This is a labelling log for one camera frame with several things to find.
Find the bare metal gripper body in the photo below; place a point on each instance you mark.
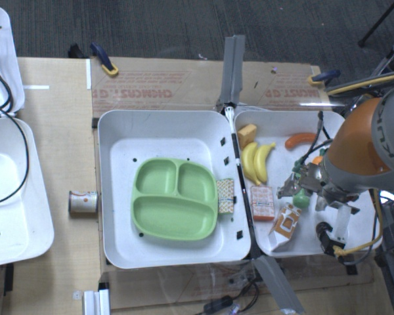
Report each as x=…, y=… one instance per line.
x=313, y=176

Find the green rounded toy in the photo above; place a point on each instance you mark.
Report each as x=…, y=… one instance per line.
x=301, y=200

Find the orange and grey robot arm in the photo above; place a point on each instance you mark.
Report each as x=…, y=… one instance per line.
x=358, y=143

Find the orange and white box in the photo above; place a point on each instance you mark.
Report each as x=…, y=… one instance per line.
x=262, y=203

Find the yellow banana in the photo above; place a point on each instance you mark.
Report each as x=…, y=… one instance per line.
x=248, y=162
x=262, y=162

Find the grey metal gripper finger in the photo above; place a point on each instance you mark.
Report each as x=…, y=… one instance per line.
x=322, y=203
x=287, y=187

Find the brown cardboard board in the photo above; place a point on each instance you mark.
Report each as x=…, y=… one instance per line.
x=157, y=87

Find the orange patterned white packet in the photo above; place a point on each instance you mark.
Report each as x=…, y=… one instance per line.
x=225, y=195

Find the orange sausage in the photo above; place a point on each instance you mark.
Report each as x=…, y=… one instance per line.
x=298, y=139

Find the orange carrot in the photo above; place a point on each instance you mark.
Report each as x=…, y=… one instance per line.
x=318, y=159

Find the black cylinder on white bracket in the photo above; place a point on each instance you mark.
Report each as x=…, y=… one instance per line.
x=343, y=222

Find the white can with orange print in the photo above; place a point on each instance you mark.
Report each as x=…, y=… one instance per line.
x=83, y=202

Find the white plastic tray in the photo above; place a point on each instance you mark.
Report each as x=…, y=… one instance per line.
x=13, y=208
x=282, y=123
x=3, y=61
x=118, y=208

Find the green divided plate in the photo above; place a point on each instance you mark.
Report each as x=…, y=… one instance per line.
x=174, y=212

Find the white and orange carton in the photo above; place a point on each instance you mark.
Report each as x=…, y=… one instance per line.
x=285, y=225

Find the yellow bread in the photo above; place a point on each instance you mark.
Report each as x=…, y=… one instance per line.
x=247, y=134

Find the thin black and white rod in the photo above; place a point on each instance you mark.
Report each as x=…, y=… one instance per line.
x=239, y=162

